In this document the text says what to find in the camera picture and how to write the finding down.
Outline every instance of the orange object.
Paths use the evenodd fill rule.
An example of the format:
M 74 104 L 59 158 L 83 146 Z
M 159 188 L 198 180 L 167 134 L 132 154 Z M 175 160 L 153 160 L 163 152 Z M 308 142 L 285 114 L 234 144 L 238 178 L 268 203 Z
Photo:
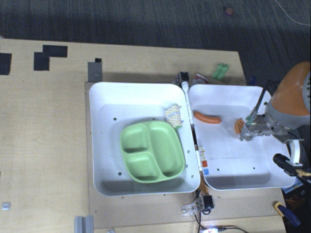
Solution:
M 271 100 L 277 111 L 292 116 L 310 115 L 302 96 L 303 83 L 309 72 L 310 62 L 301 62 L 286 74 Z
M 220 119 L 220 117 L 216 116 L 206 116 L 204 114 L 201 114 L 200 112 L 194 112 L 193 116 L 200 120 L 201 122 L 205 122 L 205 123 L 209 123 L 209 124 L 219 124 L 222 122 L 222 120 Z
M 244 124 L 245 124 L 245 122 L 241 118 L 235 122 L 234 131 L 236 134 L 242 133 L 242 128 L 243 128 Z

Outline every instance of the wooden table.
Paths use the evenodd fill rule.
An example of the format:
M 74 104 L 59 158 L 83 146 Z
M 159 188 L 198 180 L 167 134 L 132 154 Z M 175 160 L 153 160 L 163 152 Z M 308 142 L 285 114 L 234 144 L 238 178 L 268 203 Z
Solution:
M 68 46 L 68 57 L 50 58 L 50 71 L 34 71 L 34 52 L 42 52 L 43 45 Z M 86 157 L 88 62 L 102 59 L 104 81 L 147 83 L 171 83 L 180 71 L 191 77 L 198 72 L 220 83 L 211 75 L 223 62 L 230 66 L 223 83 L 245 84 L 237 52 L 0 39 L 0 53 L 12 54 L 10 74 L 0 75 L 0 203 L 12 205 L 9 211 L 0 211 L 3 233 L 73 232 L 75 216 L 92 214 Z M 216 207 L 203 217 L 203 225 L 285 232 L 272 207 L 274 201 L 284 203 L 280 189 L 210 193 Z M 163 201 L 163 195 L 126 198 L 133 209 L 111 215 L 107 228 L 95 232 L 113 226 L 120 226 L 117 233 L 196 232 L 194 218 L 180 216 L 179 195 L 165 196 L 172 213 L 157 205 L 158 196 Z M 139 223 L 135 203 L 145 199 L 159 211 L 146 208 L 144 222 Z M 107 203 L 108 212 L 121 208 L 120 201 Z

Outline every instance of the green tray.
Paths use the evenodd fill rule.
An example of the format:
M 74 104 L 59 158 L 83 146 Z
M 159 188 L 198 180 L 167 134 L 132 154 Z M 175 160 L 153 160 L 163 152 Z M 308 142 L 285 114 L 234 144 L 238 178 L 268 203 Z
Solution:
M 173 179 L 185 169 L 178 135 L 167 122 L 148 121 L 126 127 L 120 146 L 126 170 L 139 183 Z

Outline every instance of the orange sausage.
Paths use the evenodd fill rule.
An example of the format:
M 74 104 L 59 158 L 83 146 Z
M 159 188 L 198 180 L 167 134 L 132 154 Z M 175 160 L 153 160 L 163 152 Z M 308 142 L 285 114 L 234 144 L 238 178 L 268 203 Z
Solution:
M 222 120 L 220 119 L 220 117 L 211 117 L 211 116 L 206 116 L 201 114 L 200 112 L 194 112 L 193 116 L 200 120 L 201 122 L 205 122 L 205 123 L 209 123 L 209 124 L 218 124 L 221 123 Z

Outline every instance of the white cable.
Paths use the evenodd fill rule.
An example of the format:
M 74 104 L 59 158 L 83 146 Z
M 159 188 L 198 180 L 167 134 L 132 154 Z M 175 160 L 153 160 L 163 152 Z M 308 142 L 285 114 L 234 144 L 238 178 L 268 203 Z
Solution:
M 287 15 L 287 17 L 292 20 L 294 23 L 297 23 L 297 24 L 300 24 L 300 25 L 304 25 L 304 26 L 311 26 L 310 24 L 306 24 L 306 23 L 302 23 L 302 22 L 298 22 L 298 21 L 295 21 L 294 19 L 292 19 L 287 13 L 286 11 L 283 9 L 283 7 L 281 6 L 281 4 L 277 1 L 277 0 L 274 0 L 278 6 L 280 6 L 280 8 L 282 9 L 282 11 L 285 13 L 285 15 Z

